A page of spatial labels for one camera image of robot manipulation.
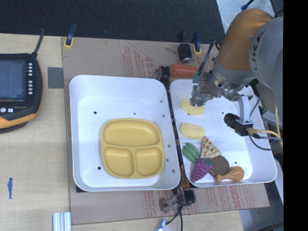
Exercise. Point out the brown round biscuit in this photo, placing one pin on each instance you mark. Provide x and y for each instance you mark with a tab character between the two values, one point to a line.
220	165

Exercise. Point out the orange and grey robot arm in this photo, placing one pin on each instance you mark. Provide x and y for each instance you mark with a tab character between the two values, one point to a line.
240	44

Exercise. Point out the brown cardboard board red print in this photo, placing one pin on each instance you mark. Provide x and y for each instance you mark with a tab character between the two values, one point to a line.
115	56

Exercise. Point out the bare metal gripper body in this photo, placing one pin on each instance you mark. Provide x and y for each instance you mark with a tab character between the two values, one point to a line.
211	86

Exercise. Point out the black cylinder on white bracket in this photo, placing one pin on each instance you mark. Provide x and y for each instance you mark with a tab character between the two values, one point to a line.
237	124

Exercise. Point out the yellow divided plate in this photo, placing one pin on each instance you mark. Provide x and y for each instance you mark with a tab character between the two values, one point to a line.
132	148

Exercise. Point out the orange carrot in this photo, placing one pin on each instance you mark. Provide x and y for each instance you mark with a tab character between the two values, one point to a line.
183	70

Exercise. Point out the pizza slice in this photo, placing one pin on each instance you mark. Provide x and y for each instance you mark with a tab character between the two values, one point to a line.
209	149

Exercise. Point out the small black can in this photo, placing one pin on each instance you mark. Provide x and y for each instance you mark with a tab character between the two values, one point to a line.
184	52

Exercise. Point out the orange chicken drumstick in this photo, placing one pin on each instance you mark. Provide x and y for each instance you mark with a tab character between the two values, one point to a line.
232	174

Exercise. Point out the pale yellow potato chip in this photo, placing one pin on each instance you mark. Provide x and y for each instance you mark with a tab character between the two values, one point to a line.
196	111
192	131

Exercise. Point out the purple grapes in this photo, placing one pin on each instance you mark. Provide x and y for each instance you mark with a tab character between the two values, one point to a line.
199	171

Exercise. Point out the white plastic tray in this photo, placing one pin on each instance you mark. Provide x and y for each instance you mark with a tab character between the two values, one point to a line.
240	153
120	95

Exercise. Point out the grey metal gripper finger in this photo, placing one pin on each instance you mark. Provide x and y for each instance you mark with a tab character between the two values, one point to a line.
202	101
193	97

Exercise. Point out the green pea pods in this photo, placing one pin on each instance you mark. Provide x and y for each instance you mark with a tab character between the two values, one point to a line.
190	151

